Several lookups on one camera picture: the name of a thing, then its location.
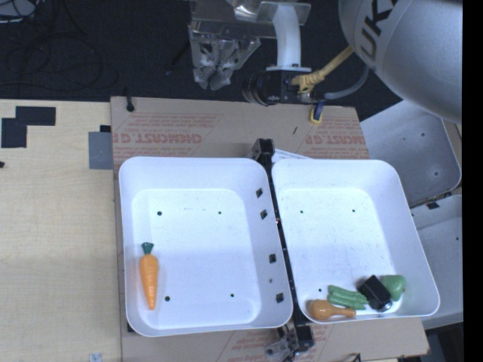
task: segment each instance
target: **yellow cable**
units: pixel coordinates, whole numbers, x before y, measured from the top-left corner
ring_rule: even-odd
[[[350,57],[353,49],[349,46],[334,59],[332,59],[323,69],[311,72],[310,74],[294,76],[291,80],[293,86],[299,86],[299,93],[308,93],[313,90],[314,86],[325,79],[332,71],[334,71],[345,59]]]

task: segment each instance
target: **light wood surface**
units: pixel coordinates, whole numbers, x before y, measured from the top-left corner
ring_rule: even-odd
[[[121,360],[111,170],[90,170],[88,133],[108,103],[55,106],[55,126],[28,126],[27,147],[0,149],[0,360]]]

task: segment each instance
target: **toy carrot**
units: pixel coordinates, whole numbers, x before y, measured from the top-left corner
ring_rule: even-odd
[[[144,255],[139,261],[141,281],[143,282],[144,295],[150,310],[156,306],[156,294],[158,291],[158,260],[151,254],[153,243],[142,244]]]

